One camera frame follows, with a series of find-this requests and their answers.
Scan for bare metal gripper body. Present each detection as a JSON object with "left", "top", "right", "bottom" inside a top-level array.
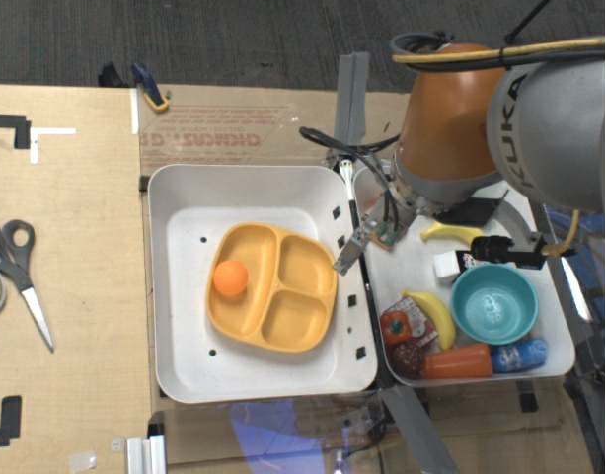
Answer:
[{"left": 361, "top": 184, "right": 454, "bottom": 253}]

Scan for white plastic tray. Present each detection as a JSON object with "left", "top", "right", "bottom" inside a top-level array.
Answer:
[
  {"left": 147, "top": 164, "right": 380, "bottom": 405},
  {"left": 351, "top": 165, "right": 577, "bottom": 388}
]

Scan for yellow banana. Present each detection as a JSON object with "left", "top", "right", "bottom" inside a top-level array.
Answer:
[
  {"left": 402, "top": 288, "right": 457, "bottom": 351},
  {"left": 419, "top": 221, "right": 484, "bottom": 247}
]

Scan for white cube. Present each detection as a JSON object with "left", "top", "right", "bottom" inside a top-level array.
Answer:
[{"left": 432, "top": 251, "right": 461, "bottom": 285}]

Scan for colourful printed packet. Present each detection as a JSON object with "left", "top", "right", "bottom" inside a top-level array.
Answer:
[{"left": 454, "top": 249, "right": 481, "bottom": 272}]

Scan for orange divided plate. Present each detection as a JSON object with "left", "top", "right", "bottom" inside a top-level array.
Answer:
[{"left": 204, "top": 221, "right": 339, "bottom": 355}]

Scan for orange toy pepper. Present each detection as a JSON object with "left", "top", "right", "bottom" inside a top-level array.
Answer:
[{"left": 379, "top": 309, "right": 413, "bottom": 347}]

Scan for red and white carton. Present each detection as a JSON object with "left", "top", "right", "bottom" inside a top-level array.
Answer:
[{"left": 383, "top": 296, "right": 439, "bottom": 348}]

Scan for dark red round biscuit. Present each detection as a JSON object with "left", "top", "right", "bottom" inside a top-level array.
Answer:
[{"left": 391, "top": 341, "right": 426, "bottom": 380}]

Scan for orange ball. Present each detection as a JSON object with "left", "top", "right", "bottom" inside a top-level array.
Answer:
[{"left": 212, "top": 259, "right": 250, "bottom": 297}]

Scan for teal bowl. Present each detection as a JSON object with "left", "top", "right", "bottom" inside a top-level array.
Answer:
[{"left": 449, "top": 263, "right": 539, "bottom": 346}]

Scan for brown cardboard board, red print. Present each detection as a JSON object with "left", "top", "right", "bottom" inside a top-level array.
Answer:
[{"left": 137, "top": 84, "right": 579, "bottom": 466}]

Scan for blue bottle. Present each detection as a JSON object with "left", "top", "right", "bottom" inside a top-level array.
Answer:
[{"left": 490, "top": 337, "right": 549, "bottom": 375}]

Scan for black cylinder on white bracket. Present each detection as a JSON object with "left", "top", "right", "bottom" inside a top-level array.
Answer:
[{"left": 470, "top": 198, "right": 550, "bottom": 271}]

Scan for grey handled scissors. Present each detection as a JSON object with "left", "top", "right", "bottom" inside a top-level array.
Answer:
[{"left": 0, "top": 218, "right": 55, "bottom": 354}]

